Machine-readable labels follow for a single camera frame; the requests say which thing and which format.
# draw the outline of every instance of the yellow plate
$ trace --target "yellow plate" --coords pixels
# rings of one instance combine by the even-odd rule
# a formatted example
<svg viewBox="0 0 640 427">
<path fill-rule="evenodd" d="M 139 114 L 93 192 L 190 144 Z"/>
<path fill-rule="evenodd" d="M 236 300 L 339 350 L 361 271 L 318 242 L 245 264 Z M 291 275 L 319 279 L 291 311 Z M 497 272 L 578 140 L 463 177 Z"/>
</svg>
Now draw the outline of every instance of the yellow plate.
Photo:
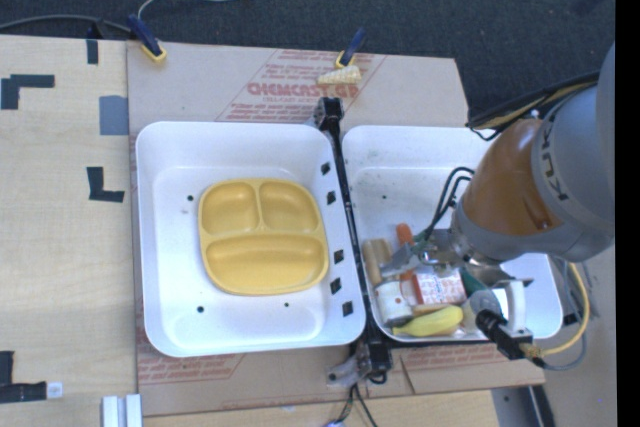
<svg viewBox="0 0 640 427">
<path fill-rule="evenodd" d="M 289 180 L 212 185 L 200 198 L 198 229 L 207 274 L 231 294 L 298 292 L 329 268 L 318 206 L 307 189 Z"/>
</svg>

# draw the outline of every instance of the gray floor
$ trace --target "gray floor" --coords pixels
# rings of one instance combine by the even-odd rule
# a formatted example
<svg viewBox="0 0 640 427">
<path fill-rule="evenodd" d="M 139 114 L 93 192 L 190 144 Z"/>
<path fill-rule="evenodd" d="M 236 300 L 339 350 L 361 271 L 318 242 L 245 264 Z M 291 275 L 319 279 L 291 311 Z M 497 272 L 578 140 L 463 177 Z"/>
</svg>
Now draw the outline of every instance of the gray floor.
<svg viewBox="0 0 640 427">
<path fill-rule="evenodd" d="M 615 248 L 592 258 L 583 272 L 594 310 L 587 327 L 587 352 L 572 370 L 547 371 L 542 390 L 548 400 L 535 400 L 531 388 L 494 390 L 494 402 L 502 427 L 608 427 L 618 425 L 616 367 Z M 575 332 L 563 328 L 555 345 Z M 580 353 L 580 343 L 549 358 L 562 365 Z"/>
</svg>

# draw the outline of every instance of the yellow cable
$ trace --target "yellow cable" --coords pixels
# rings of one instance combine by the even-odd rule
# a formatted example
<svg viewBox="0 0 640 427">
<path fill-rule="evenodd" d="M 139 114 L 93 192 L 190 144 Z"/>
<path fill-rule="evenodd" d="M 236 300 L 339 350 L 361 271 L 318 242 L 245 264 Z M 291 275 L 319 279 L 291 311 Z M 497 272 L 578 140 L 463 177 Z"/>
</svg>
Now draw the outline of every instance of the yellow cable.
<svg viewBox="0 0 640 427">
<path fill-rule="evenodd" d="M 557 354 L 571 347 L 574 343 L 576 343 L 580 339 L 585 329 L 587 329 L 587 324 L 589 323 L 589 316 L 591 315 L 591 307 L 589 306 L 589 296 L 587 295 L 587 289 L 585 288 L 584 283 L 582 282 L 582 278 L 580 277 L 580 273 L 578 272 L 578 268 L 574 263 L 569 264 L 569 270 L 573 274 L 573 277 L 576 279 L 576 282 L 578 283 L 578 288 L 580 289 L 580 295 L 582 296 L 582 303 L 584 307 L 584 311 L 582 312 L 582 321 L 580 322 L 580 327 L 575 332 L 575 334 L 565 343 L 560 344 L 557 347 L 542 349 L 543 356 L 549 356 L 550 354 Z"/>
<path fill-rule="evenodd" d="M 494 127 L 498 127 L 500 125 L 504 125 L 505 123 L 508 123 L 509 121 L 512 121 L 516 118 L 519 118 L 520 116 L 522 116 L 525 112 L 530 111 L 532 109 L 534 109 L 535 107 L 539 106 L 539 105 L 545 105 L 549 102 L 553 102 L 555 100 L 558 100 L 559 98 L 562 98 L 564 96 L 567 96 L 569 93 L 573 93 L 574 91 L 577 91 L 579 89 L 583 89 L 587 86 L 592 86 L 594 84 L 594 82 L 581 82 L 580 84 L 574 84 L 573 86 L 566 86 L 564 88 L 558 89 L 557 91 L 555 91 L 554 93 L 552 93 L 551 95 L 549 95 L 546 98 L 541 98 L 541 99 L 537 99 L 534 100 L 530 103 L 528 103 L 527 105 L 525 105 L 524 107 L 519 107 L 514 111 L 511 111 L 507 114 L 503 114 L 501 116 L 496 116 L 495 118 L 491 118 L 488 121 L 485 121 L 484 123 L 474 127 L 475 130 L 484 130 L 484 129 L 491 129 Z"/>
<path fill-rule="evenodd" d="M 582 312 L 582 320 L 580 321 L 580 327 L 575 332 L 575 334 L 567 340 L 565 343 L 562 343 L 556 347 L 550 347 L 548 349 L 543 349 L 535 344 L 522 344 L 520 346 L 521 350 L 525 353 L 526 357 L 529 359 L 533 358 L 543 358 L 545 356 L 549 356 L 551 354 L 558 354 L 559 352 L 567 350 L 573 344 L 575 344 L 580 337 L 584 334 L 585 329 L 587 329 L 587 324 L 589 323 L 589 316 L 591 315 L 591 307 L 589 306 L 589 296 L 587 295 L 587 289 L 582 282 L 582 278 L 580 277 L 580 273 L 578 272 L 578 268 L 575 264 L 570 263 L 569 270 L 573 274 L 576 282 L 578 284 L 578 288 L 580 289 L 580 295 L 582 297 L 582 303 L 584 305 L 584 311 Z"/>
</svg>

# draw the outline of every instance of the toy banana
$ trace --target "toy banana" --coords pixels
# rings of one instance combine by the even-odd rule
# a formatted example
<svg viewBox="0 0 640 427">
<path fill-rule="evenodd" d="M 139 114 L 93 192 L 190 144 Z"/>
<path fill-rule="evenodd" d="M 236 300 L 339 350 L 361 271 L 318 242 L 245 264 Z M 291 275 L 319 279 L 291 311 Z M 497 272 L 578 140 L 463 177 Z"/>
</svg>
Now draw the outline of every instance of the toy banana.
<svg viewBox="0 0 640 427">
<path fill-rule="evenodd" d="M 394 327 L 393 334 L 415 337 L 451 334 L 458 328 L 462 318 L 462 308 L 450 305 L 428 315 L 416 317 L 404 326 Z"/>
</svg>

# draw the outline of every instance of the cardboard sheet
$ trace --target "cardboard sheet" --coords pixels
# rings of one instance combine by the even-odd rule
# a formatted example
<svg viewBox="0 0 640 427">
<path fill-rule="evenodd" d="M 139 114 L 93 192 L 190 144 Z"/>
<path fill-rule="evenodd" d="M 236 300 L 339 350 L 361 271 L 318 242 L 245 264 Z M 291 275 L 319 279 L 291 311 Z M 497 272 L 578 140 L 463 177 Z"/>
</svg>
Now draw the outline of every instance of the cardboard sheet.
<svg viewBox="0 0 640 427">
<path fill-rule="evenodd" d="M 347 347 L 176 359 L 146 338 L 140 287 L 135 140 L 156 121 L 307 122 L 322 96 L 342 98 L 344 131 L 364 124 L 461 127 L 466 102 L 455 61 L 359 54 L 357 84 L 318 86 L 338 52 L 164 43 L 154 63 L 136 42 L 127 48 L 138 386 L 146 416 L 342 400 L 326 384 Z M 509 362 L 491 345 L 393 351 L 384 385 L 368 397 L 476 390 L 544 381 L 527 361 Z"/>
</svg>

